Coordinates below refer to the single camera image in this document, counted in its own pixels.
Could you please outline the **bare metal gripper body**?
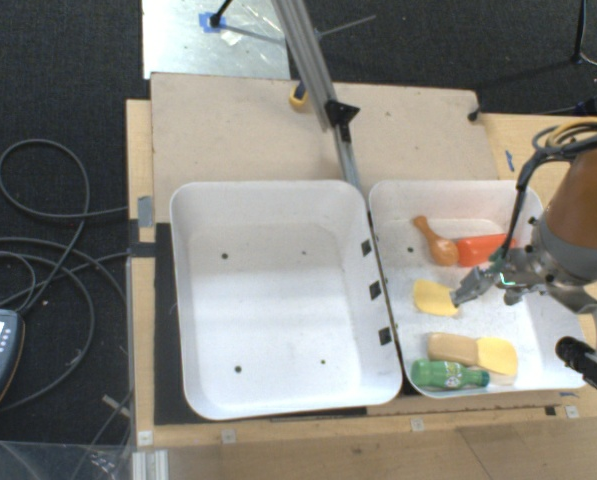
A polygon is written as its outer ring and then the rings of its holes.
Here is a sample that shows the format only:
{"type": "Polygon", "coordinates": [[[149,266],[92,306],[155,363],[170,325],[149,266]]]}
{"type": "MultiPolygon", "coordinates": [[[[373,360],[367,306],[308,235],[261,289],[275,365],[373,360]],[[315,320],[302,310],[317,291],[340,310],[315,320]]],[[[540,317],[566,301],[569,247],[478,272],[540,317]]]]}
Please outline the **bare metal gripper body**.
{"type": "Polygon", "coordinates": [[[490,260],[490,269],[502,276],[497,285],[504,290],[531,287],[575,314],[590,314],[597,308],[597,298],[587,291],[597,281],[596,250],[566,245],[550,251],[527,245],[506,255],[496,251],[490,260]]]}

